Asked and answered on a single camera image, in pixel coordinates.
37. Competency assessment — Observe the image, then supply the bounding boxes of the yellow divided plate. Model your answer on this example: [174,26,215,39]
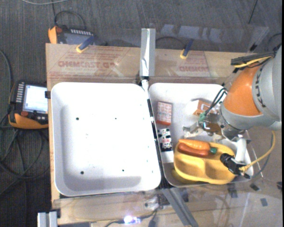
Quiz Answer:
[173,140,238,185]

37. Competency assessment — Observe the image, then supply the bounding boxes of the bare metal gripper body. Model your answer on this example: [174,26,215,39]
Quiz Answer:
[199,112,228,137]

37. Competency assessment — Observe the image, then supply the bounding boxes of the orange patterned carton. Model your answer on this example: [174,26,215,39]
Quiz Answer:
[155,101,173,126]

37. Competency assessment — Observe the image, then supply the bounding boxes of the black and white cow carton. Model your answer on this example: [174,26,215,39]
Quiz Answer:
[157,128,173,152]

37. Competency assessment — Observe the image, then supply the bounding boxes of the orange carrot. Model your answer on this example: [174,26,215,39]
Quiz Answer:
[178,139,218,155]

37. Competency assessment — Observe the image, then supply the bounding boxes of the brown cardboard board red print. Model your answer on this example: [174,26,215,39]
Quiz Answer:
[45,43,283,225]

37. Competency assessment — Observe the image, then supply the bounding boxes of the red sausage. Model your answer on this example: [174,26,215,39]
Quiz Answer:
[177,142,210,157]

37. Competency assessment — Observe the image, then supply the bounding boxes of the white plastic tray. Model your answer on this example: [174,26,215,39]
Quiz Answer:
[50,81,162,197]
[147,82,254,188]

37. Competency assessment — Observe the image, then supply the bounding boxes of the orange and white packet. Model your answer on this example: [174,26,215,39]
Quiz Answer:
[192,99,219,118]

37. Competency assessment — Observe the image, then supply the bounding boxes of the black cylinder on white bracket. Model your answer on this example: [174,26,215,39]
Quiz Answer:
[219,137,254,177]

